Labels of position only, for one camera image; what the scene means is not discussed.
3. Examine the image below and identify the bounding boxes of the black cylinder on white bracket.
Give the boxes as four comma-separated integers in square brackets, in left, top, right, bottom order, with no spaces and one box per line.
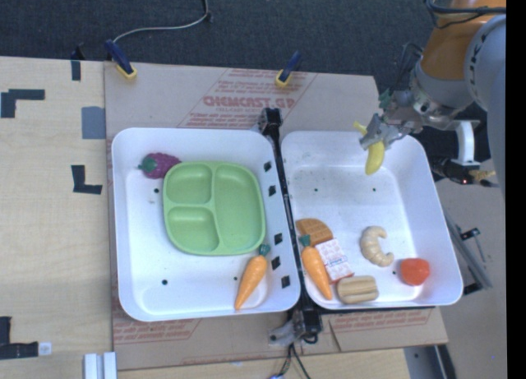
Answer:
[431,118,482,184]

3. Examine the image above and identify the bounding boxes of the orange waffle biscuit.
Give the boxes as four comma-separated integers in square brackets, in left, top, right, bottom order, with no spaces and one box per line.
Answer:
[294,217,335,247]

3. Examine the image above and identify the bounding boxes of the brown cardboard board red print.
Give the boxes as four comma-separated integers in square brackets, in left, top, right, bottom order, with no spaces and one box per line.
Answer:
[103,60,450,371]

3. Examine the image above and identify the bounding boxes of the yellow banana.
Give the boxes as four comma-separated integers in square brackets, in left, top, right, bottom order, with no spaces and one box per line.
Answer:
[353,121,386,177]

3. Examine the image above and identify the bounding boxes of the green divided plate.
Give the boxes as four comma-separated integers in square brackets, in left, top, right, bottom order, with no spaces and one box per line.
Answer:
[162,160,267,257]

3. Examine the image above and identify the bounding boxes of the black block with thin wires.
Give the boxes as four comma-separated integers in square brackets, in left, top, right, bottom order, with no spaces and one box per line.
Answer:
[293,308,324,338]
[257,106,285,137]

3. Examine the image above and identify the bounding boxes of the red tomato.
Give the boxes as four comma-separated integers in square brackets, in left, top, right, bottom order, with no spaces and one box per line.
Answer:
[399,257,431,287]

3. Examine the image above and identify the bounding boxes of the red and white carton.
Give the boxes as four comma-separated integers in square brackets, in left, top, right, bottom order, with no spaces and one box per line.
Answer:
[315,238,355,284]

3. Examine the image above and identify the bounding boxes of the thin black and white rod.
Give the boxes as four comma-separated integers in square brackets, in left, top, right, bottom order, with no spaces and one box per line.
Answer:
[268,130,309,348]

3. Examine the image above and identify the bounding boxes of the beige croissant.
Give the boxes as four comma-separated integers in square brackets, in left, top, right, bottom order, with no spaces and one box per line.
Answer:
[359,225,395,268]

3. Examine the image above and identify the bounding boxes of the tan hot dog bun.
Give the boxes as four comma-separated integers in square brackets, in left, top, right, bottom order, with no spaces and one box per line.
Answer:
[335,275,380,305]

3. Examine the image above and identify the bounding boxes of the purple grapes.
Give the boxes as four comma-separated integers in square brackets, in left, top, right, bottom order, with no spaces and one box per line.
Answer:
[137,152,182,180]

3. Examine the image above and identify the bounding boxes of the orange carrot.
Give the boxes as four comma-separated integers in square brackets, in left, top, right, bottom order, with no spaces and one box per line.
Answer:
[233,243,272,312]
[298,234,334,302]

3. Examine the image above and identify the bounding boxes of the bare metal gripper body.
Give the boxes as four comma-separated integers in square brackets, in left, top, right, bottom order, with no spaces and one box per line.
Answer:
[382,90,453,135]

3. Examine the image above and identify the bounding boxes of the white plastic tray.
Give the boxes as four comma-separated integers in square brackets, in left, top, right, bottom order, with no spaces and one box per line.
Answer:
[280,130,465,311]
[110,127,302,323]

